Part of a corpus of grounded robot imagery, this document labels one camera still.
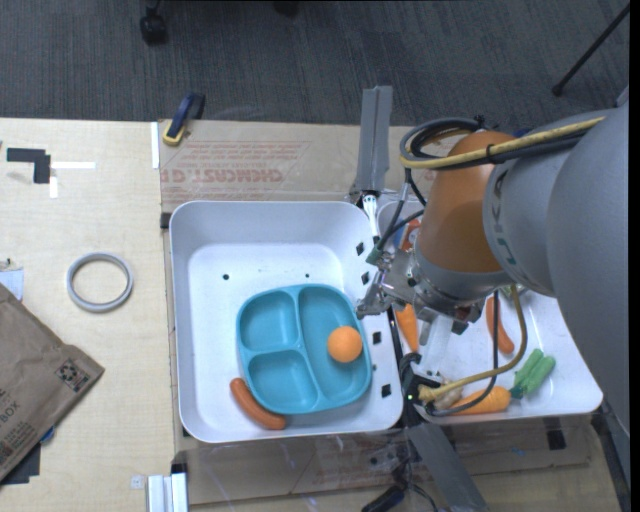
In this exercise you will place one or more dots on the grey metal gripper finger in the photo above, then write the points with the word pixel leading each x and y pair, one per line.
pixel 375 300

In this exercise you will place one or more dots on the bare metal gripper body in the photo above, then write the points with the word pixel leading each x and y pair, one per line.
pixel 400 272

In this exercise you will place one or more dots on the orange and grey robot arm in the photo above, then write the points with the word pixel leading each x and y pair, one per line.
pixel 550 210

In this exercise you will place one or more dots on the orange white and blue packet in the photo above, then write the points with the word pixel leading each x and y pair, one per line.
pixel 411 235

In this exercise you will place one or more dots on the orange ball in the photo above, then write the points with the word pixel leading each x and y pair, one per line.
pixel 345 344

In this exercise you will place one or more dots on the blue divided plate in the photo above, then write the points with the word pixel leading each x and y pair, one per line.
pixel 280 370

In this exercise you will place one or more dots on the orange toy sausage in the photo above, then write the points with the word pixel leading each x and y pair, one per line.
pixel 504 335
pixel 255 407

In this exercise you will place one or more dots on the orange carrot with green top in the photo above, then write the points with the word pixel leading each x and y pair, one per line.
pixel 487 400

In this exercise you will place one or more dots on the white plastic tray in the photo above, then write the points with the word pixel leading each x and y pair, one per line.
pixel 555 345
pixel 210 320

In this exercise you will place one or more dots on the brown cardboard board red print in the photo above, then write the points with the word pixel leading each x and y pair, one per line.
pixel 240 165

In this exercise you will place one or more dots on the black stand leg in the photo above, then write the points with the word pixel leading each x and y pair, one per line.
pixel 590 50

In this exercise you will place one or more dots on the black chair wheel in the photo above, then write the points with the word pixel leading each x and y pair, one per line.
pixel 152 29

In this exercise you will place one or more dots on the brown paper envelope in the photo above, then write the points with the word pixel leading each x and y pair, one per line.
pixel 35 380

